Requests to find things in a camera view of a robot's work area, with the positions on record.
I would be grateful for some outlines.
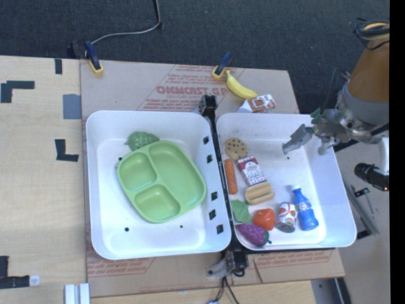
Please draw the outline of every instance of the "dark background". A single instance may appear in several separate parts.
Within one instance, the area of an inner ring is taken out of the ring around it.
[[[351,72],[364,46],[352,21],[390,16],[390,0],[158,0],[163,26],[94,45],[101,60],[287,70],[301,113]],[[67,58],[72,41],[156,23],[153,0],[0,0],[0,55]]]

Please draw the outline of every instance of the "gray floor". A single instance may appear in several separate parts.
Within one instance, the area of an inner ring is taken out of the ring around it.
[[[319,304],[381,304],[391,302],[390,289],[390,212],[389,192],[382,192],[354,175],[358,163],[380,166],[377,145],[357,143],[336,152],[342,176],[355,191],[367,188],[370,192],[357,197],[352,206],[358,232],[370,230],[371,234],[357,239],[354,244],[339,250],[346,272],[343,278],[349,300],[336,288],[336,280],[313,281],[316,302]]]

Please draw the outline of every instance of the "purple vegetable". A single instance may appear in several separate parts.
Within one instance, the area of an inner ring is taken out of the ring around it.
[[[264,246],[267,242],[271,243],[268,231],[260,226],[243,223],[237,224],[236,229],[255,246]]]

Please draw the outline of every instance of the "robotic hand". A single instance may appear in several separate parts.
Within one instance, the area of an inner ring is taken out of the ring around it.
[[[351,139],[365,144],[379,144],[382,169],[360,163],[355,170],[358,177],[368,181],[371,176],[382,175],[381,182],[373,184],[389,190],[389,143],[387,137],[373,136],[372,132],[389,122],[389,22],[373,21],[354,25],[354,33],[366,47],[353,73],[341,73],[344,83],[339,86],[334,109],[326,109],[333,94],[336,71],[323,106],[311,114],[313,127],[302,124],[283,144],[283,152],[300,148],[313,135],[321,139],[319,154],[324,155],[332,146]]]

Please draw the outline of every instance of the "brown cardboard sheet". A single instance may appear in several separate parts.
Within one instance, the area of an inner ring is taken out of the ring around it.
[[[214,80],[213,67],[102,61],[104,71],[80,64],[82,87],[83,163],[87,231],[87,279],[92,297],[216,288],[207,268],[220,253],[107,260],[90,239],[85,122],[98,110],[193,111],[205,94],[217,97],[216,117],[235,112],[244,100],[232,94],[225,78]],[[299,113],[288,72],[230,68],[234,77],[259,95],[271,94],[274,113]],[[234,286],[344,276],[339,251],[310,250],[249,255],[245,276],[232,277]]]

